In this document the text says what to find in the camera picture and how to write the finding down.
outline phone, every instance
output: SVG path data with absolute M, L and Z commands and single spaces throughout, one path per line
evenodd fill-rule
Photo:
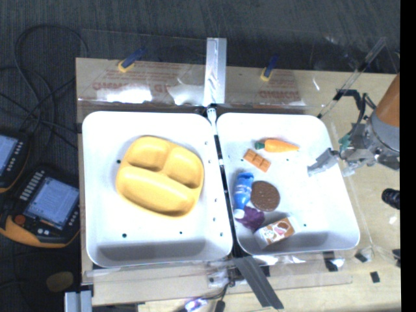
M 9 190 L 23 172 L 29 158 L 29 136 L 0 130 L 0 193 Z
M 3 198 L 0 233 L 13 241 L 61 248 L 79 232 L 79 188 L 74 177 L 39 166 Z

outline chocolate cookie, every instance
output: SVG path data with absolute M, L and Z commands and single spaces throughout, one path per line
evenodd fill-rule
M 251 201 L 261 211 L 273 211 L 279 205 L 280 193 L 266 181 L 255 181 L 252 185 Z

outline beige table surface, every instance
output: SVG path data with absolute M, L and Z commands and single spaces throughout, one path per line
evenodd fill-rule
M 94 78 L 94 70 L 99 69 L 102 60 L 77 60 L 77 89 L 78 95 L 85 89 L 86 83 Z M 260 70 L 255 68 L 227 68 L 227 72 L 253 73 Z M 335 89 L 343 85 L 350 73 L 327 71 L 292 71 L 297 87 L 301 94 L 316 92 L 323 103 L 335 94 Z M 387 90 L 395 75 L 364 73 L 354 83 L 354 88 L 360 93 L 368 93 L 373 102 L 378 103 Z M 88 102 L 78 102 L 78 122 L 100 107 L 91 106 Z M 343 98 L 330 115 L 326 116 L 328 129 L 334 129 L 343 136 L 351 128 L 358 115 L 354 100 Z M 80 186 L 83 191 L 83 152 L 82 138 L 79 137 L 79 168 Z M 338 277 L 346 284 L 331 279 L 322 279 L 317 287 L 311 287 L 311 275 L 305 275 L 304 287 L 295 289 L 278 289 L 280 300 L 286 311 L 400 311 L 401 310 L 401 274 L 395 265 L 391 250 L 400 248 L 400 211 L 386 205 L 381 200 L 381 193 L 386 188 L 400 189 L 400 174 L 381 165 L 363 167 L 354 175 L 346 178 L 346 185 L 356 217 L 360 224 L 361 235 L 372 246 L 374 255 L 369 262 L 362 263 L 356 258 L 348 260 L 346 270 Z M 85 199 L 81 193 L 81 248 L 83 273 L 92 269 L 92 262 L 85 249 Z M 139 311 L 177 311 L 192 296 L 208 293 L 206 276 L 180 276 L 165 280 L 152 272 L 118 273 L 112 280 L 97 278 L 94 281 L 93 306 L 145 302 L 138 305 Z M 373 283 L 370 273 L 377 272 L 380 282 Z M 279 276 L 275 288 L 291 287 L 285 285 L 288 278 Z M 302 286 L 302 278 L 296 286 Z M 247 285 L 229 288 L 224 298 L 226 311 L 263 311 L 273 310 L 261 307 L 253 292 Z M 215 302 L 202 307 L 198 311 L 214 311 Z

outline yellow divided plate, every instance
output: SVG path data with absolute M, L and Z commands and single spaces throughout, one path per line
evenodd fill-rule
M 203 164 L 190 150 L 154 136 L 135 140 L 116 176 L 119 195 L 158 214 L 180 217 L 198 202 Z

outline chocolate milk carton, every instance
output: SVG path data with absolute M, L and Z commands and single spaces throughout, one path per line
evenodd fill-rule
M 295 217 L 289 216 L 261 227 L 254 233 L 254 238 L 261 248 L 265 248 L 299 231 L 300 226 Z

